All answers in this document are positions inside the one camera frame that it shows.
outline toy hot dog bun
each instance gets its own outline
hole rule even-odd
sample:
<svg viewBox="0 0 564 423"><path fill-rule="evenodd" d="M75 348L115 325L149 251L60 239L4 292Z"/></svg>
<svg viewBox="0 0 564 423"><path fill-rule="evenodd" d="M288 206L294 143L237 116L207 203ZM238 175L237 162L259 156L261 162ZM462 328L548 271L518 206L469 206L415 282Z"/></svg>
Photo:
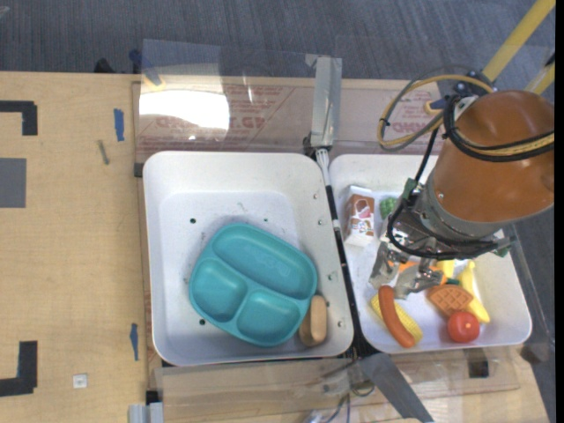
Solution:
<svg viewBox="0 0 564 423"><path fill-rule="evenodd" d="M391 286L381 286L378 289L378 301L384 324L390 331L392 337L403 347L415 346L415 337L402 324L394 301L394 289Z"/></svg>

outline brown toy food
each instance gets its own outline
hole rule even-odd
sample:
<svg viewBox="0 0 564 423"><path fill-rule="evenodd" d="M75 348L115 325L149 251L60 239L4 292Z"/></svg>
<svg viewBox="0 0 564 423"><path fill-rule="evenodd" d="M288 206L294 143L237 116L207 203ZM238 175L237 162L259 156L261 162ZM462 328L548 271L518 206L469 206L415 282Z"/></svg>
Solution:
<svg viewBox="0 0 564 423"><path fill-rule="evenodd" d="M428 291L427 298L449 318L458 310L464 310L474 297L461 286L446 284L434 286Z"/></svg>

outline wooden table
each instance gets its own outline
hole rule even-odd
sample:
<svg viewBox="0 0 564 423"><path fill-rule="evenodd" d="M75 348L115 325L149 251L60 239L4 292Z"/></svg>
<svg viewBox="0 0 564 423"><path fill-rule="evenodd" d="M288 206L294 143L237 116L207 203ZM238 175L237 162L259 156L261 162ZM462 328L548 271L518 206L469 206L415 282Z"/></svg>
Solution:
<svg viewBox="0 0 564 423"><path fill-rule="evenodd" d="M133 175L137 81L123 74L0 72L0 100L32 100L39 128L37 136L22 136L21 115L0 113L0 158L26 159L25 208L0 208L0 378L18 376L25 341L37 342L38 373L33 393L0 397L0 421L125 422L128 406L145 402ZM123 140L115 110L123 113ZM516 348L511 352L517 388L426 398L436 421L547 421L531 367ZM353 408L352 421L398 419L394 412L375 397L368 408Z"/></svg>

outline gray carpet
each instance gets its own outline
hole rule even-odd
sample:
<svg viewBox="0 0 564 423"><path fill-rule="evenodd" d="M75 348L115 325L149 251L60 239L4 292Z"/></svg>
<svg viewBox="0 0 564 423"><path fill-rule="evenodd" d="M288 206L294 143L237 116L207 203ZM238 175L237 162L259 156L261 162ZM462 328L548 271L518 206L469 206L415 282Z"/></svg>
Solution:
<svg viewBox="0 0 564 423"><path fill-rule="evenodd" d="M0 9L0 70L92 72L103 57L132 72L130 50L154 39L333 55L345 78L408 79L446 63L485 67L535 1L0 0L9 8ZM553 53L555 31L553 11L496 85L524 88ZM554 85L543 95L554 101ZM516 228L540 298L531 339L543 347L555 333L553 220L550 211ZM555 346L533 354L555 421Z"/></svg>

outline red tomato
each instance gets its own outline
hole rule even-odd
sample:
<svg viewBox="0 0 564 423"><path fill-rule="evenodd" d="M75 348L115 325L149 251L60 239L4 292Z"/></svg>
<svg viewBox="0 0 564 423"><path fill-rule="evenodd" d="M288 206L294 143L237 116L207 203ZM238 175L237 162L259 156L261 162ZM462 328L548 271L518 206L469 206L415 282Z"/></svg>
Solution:
<svg viewBox="0 0 564 423"><path fill-rule="evenodd" d="M478 338L479 321L470 312L459 310L450 316L447 330L454 341L468 343Z"/></svg>

